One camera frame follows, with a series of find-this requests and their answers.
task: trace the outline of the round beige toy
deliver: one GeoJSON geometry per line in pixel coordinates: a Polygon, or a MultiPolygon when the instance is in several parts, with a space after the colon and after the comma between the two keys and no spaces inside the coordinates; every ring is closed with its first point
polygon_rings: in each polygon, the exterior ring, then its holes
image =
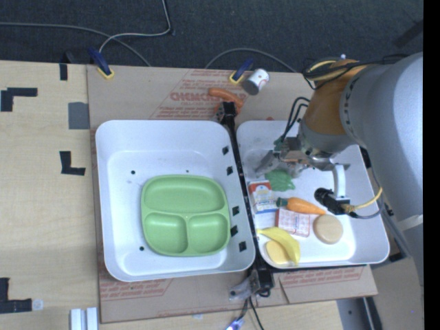
{"type": "Polygon", "coordinates": [[[313,231],[320,241],[333,245],[337,243],[344,233],[341,222],[333,215],[321,215],[313,222],[313,231]]]}

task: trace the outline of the banana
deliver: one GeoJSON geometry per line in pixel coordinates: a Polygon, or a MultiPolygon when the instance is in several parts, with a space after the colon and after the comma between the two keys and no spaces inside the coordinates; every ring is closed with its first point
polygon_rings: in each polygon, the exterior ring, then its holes
{"type": "Polygon", "coordinates": [[[256,233],[264,234],[265,236],[280,243],[287,252],[289,258],[297,265],[300,261],[300,243],[295,240],[290,233],[282,228],[265,228],[263,230],[257,229],[256,233]]]}

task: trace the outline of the cardboard box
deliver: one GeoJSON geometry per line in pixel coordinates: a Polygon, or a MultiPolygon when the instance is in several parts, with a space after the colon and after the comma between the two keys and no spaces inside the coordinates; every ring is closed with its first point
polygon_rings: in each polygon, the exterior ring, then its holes
{"type": "MultiPolygon", "coordinates": [[[[237,125],[248,120],[286,120],[292,100],[297,96],[310,98],[312,90],[300,74],[291,73],[270,73],[270,83],[257,96],[249,96],[239,85],[228,81],[231,71],[125,66],[112,69],[115,76],[106,80],[95,66],[87,66],[101,322],[241,309],[243,301],[230,300],[229,288],[239,284],[246,272],[134,283],[109,275],[102,254],[94,135],[107,120],[209,120],[221,102],[207,94],[209,87],[229,89],[245,102],[236,117],[237,125]]],[[[274,280],[270,297],[257,297],[257,307],[377,294],[368,265],[277,272],[274,280]]]]}

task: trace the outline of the divided green plate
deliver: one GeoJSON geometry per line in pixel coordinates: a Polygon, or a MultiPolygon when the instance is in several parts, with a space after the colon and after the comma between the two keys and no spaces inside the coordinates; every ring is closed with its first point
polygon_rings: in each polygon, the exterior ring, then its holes
{"type": "Polygon", "coordinates": [[[141,196],[142,228],[152,250],[169,256],[204,256],[230,238],[228,200],[213,179],[163,175],[148,180],[141,196]]]}

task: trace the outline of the wooden surface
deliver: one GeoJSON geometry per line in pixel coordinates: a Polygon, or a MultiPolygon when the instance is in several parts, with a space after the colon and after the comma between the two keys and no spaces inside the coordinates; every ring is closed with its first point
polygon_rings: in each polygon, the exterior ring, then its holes
{"type": "MultiPolygon", "coordinates": [[[[0,330],[68,329],[69,310],[99,307],[94,200],[88,130],[69,130],[68,103],[87,102],[84,65],[0,61],[0,90],[36,87],[0,112],[0,277],[9,299],[41,299],[43,310],[0,314],[0,330]],[[71,151],[84,176],[61,174],[71,151]]],[[[335,301],[265,307],[270,329],[342,329],[335,301]]],[[[100,329],[225,329],[237,311],[101,324],[100,329]]],[[[258,329],[251,311],[242,329],[258,329]]]]}

